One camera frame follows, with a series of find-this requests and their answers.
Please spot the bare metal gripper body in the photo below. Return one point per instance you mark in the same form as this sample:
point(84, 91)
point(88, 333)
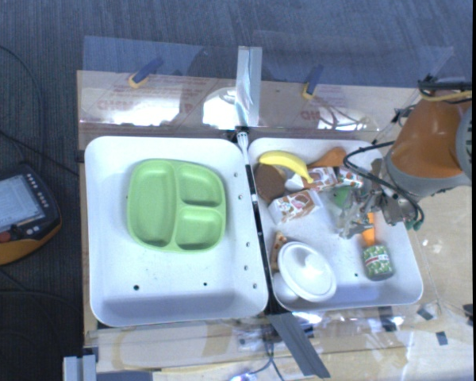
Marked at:
point(394, 210)

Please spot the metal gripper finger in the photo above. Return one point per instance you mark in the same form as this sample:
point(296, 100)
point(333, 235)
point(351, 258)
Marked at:
point(348, 222)
point(365, 226)

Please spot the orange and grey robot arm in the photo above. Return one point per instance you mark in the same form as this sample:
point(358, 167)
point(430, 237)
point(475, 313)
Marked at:
point(424, 141)

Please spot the orange carrot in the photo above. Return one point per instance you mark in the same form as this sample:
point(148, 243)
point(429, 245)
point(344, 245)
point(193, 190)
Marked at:
point(369, 237)

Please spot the white plastic tray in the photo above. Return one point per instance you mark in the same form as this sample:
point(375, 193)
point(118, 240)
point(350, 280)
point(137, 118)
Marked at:
point(115, 228)
point(325, 236)

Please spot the green round toy food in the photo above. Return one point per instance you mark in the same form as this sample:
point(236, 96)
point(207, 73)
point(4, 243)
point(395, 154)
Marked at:
point(341, 196)

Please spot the green patterned can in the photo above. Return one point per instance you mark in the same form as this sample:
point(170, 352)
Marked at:
point(377, 262)

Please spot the small carton green red print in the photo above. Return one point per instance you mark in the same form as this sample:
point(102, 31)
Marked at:
point(349, 178)

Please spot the brown cardboard board red print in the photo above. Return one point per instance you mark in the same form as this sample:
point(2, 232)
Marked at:
point(440, 228)

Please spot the white carton with orange print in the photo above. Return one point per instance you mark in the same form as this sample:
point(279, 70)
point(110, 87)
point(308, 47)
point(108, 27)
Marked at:
point(319, 178)

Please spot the large white brown printed carton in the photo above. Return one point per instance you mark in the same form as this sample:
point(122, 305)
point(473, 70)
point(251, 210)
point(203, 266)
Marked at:
point(295, 208)

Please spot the white bowl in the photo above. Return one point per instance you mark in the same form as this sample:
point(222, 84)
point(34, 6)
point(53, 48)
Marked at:
point(307, 272)

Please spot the orange brown toy food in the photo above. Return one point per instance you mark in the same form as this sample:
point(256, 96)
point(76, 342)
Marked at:
point(330, 158)

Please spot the pizza slice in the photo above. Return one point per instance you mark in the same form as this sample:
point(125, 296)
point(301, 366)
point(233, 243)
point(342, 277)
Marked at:
point(278, 246)

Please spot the yellow banana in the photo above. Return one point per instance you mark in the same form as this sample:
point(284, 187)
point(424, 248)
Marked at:
point(285, 160)

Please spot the thin black and white rod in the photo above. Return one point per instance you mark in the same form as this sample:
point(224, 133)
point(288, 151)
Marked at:
point(255, 197)

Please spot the green divided plate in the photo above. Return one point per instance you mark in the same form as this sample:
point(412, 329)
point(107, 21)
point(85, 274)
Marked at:
point(152, 201)

